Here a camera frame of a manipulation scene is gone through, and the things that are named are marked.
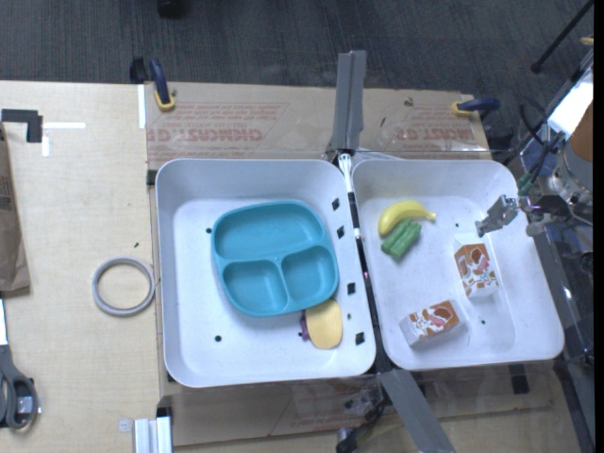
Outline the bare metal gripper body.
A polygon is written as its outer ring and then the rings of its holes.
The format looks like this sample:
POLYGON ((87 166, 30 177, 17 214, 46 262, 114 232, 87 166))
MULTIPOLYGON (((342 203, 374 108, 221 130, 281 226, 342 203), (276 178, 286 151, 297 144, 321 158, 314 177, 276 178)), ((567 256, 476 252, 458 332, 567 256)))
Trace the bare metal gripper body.
POLYGON ((518 206, 527 215, 528 235, 545 232, 550 224, 568 227, 585 225, 594 221, 593 193, 572 174, 555 170, 551 176, 524 173, 517 180, 518 206))

